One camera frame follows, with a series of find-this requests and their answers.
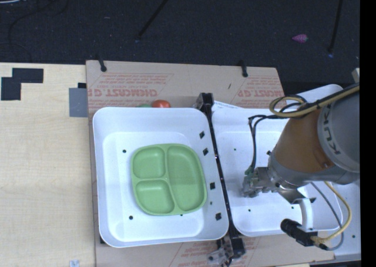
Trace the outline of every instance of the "yellow cable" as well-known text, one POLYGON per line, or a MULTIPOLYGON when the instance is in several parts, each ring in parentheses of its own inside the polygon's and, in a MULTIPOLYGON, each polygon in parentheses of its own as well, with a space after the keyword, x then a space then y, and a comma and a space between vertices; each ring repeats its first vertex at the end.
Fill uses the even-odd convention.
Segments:
POLYGON ((317 109, 320 109, 336 100, 339 100, 339 99, 342 99, 343 97, 346 97, 350 94, 353 94, 357 91, 360 90, 360 85, 357 85, 355 87, 352 87, 348 90, 343 90, 342 93, 340 94, 337 94, 329 99, 326 99, 322 102, 318 102, 317 105, 313 105, 313 106, 310 106, 308 108, 304 108, 304 105, 307 104, 306 102, 304 102, 302 99, 298 98, 298 97, 291 97, 291 96, 284 96, 284 97, 279 97, 279 98, 276 98, 274 99, 270 104, 269 104, 269 110, 275 114, 276 116, 279 116, 279 117, 284 117, 284 118, 290 118, 290 117, 300 117, 304 114, 307 114, 307 113, 310 113, 314 110, 317 110, 317 109), (291 111, 291 112, 280 112, 280 111, 276 111, 274 108, 276 106, 276 104, 282 100, 295 100, 295 101, 298 101, 299 103, 301 103, 301 110, 296 110, 296 111, 291 111))
POLYGON ((346 202, 346 200, 329 184, 329 182, 326 181, 325 184, 344 203, 344 205, 346 206, 346 209, 348 211, 348 217, 347 217, 346 223, 342 226, 342 228, 340 228, 338 231, 331 234, 330 236, 328 236, 326 238, 321 238, 319 236, 312 236, 311 240, 315 243, 316 246, 319 246, 319 244, 324 244, 325 242, 327 242, 327 241, 335 238, 339 234, 341 234, 349 226, 349 224, 351 222, 351 218, 353 217, 353 214, 351 212, 351 208, 350 208, 349 204, 346 202))

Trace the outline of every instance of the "green plate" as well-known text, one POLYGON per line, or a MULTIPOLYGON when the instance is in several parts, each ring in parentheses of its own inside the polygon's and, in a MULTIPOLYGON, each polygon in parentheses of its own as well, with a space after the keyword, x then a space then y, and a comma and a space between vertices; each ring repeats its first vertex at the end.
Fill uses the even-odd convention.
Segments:
POLYGON ((201 208, 207 197, 201 162, 182 144, 138 148, 131 158, 136 201, 151 215, 178 215, 201 208))

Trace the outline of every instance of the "purple object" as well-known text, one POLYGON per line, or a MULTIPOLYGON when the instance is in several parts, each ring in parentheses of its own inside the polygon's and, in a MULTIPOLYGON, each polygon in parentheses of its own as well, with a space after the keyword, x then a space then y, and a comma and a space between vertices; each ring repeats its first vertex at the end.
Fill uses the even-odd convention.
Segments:
POLYGON ((308 39, 308 36, 305 35, 305 34, 301 34, 301 35, 296 35, 296 36, 293 36, 292 37, 292 40, 298 42, 298 43, 305 43, 308 39))

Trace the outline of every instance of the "red tomato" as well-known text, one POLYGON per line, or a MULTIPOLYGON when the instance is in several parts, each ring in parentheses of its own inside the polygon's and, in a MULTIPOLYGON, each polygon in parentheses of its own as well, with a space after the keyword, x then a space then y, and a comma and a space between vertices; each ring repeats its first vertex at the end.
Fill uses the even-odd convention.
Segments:
POLYGON ((159 99, 152 103, 152 107, 171 107, 171 104, 168 101, 159 99))

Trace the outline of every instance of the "white tray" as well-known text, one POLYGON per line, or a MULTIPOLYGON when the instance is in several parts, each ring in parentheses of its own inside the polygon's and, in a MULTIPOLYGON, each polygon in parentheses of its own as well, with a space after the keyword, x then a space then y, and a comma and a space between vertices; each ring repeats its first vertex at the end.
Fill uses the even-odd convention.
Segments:
MULTIPOLYGON (((241 194, 244 172, 253 156, 253 142, 248 118, 257 114, 270 115, 267 109, 220 109, 213 113, 223 178, 229 196, 234 226, 246 236, 282 234, 281 221, 285 218, 302 223, 299 205, 291 205, 278 193, 260 193, 255 198, 244 198, 241 194)), ((273 150, 287 119, 263 120, 256 127, 256 166, 265 167, 266 152, 273 150)), ((337 197, 323 182, 316 182, 330 200, 336 213, 342 218, 337 197)), ((298 189, 306 197, 316 197, 311 204, 313 225, 318 231, 338 228, 338 223, 322 196, 311 186, 298 189)))
POLYGON ((99 232, 108 245, 120 248, 213 240, 226 234, 229 219, 209 124, 202 112, 192 108, 105 107, 93 117, 93 136, 99 232), (187 145, 199 156, 207 200, 195 212, 153 216, 136 203, 130 174, 132 153, 143 146, 164 143, 187 145))

